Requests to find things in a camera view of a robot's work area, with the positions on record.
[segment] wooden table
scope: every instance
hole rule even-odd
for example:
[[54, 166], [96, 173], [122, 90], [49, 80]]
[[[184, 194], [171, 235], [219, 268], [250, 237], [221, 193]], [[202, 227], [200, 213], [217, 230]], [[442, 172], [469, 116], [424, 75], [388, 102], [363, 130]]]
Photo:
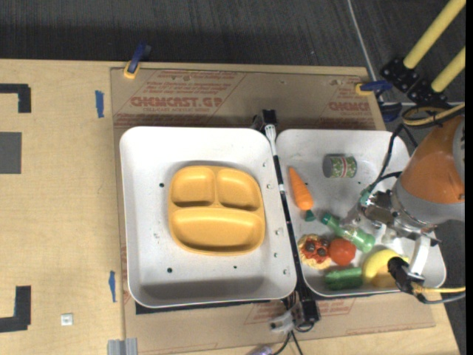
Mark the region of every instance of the wooden table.
[[[18, 112], [18, 96], [0, 93], [0, 132], [21, 133], [21, 174], [0, 174], [1, 318], [13, 315], [15, 287], [31, 286], [31, 323], [26, 331], [0, 333], [0, 354], [106, 354], [109, 339], [126, 336], [109, 79], [111, 67], [123, 66], [0, 60], [0, 83], [28, 84], [33, 101], [31, 113]], [[104, 93], [103, 118], [96, 90]], [[68, 313], [74, 325], [61, 325]], [[434, 328], [301, 341], [301, 347], [305, 354], [457, 354], [445, 308], [433, 305], [432, 313]], [[293, 344], [286, 353], [296, 353]]]

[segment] orange plate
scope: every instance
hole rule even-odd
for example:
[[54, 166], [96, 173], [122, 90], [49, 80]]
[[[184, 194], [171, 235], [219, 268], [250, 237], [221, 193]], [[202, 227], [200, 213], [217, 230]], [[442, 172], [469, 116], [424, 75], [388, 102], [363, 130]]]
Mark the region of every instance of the orange plate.
[[169, 228], [186, 250], [238, 255], [265, 237], [265, 210], [258, 183], [246, 172], [189, 166], [174, 175], [169, 192]]

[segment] toy tomato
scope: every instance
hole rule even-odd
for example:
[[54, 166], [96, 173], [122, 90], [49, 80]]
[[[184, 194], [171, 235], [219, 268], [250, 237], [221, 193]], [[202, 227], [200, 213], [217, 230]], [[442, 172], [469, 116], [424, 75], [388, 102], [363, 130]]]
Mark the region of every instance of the toy tomato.
[[343, 238], [336, 238], [328, 247], [328, 254], [339, 266], [348, 266], [355, 257], [356, 246]]

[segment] yellow pole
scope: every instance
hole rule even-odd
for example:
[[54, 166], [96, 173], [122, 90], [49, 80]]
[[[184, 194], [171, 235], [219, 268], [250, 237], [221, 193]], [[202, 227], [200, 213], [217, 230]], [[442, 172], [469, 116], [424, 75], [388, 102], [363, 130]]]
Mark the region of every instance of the yellow pole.
[[429, 29], [422, 35], [407, 57], [404, 59], [404, 66], [413, 69], [429, 51], [433, 44], [442, 35], [458, 13], [463, 9], [466, 0], [450, 0], [442, 9], [437, 18], [430, 24]]
[[466, 63], [466, 47], [452, 59], [447, 67], [445, 67], [437, 78], [432, 82], [431, 87], [436, 92], [442, 92], [452, 82], [457, 75], [463, 71]]

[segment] white square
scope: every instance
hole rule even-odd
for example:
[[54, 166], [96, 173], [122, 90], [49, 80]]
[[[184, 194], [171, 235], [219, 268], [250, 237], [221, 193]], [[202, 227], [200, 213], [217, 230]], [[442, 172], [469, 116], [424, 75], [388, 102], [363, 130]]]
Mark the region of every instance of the white square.
[[61, 314], [61, 326], [74, 325], [74, 315], [72, 313]]

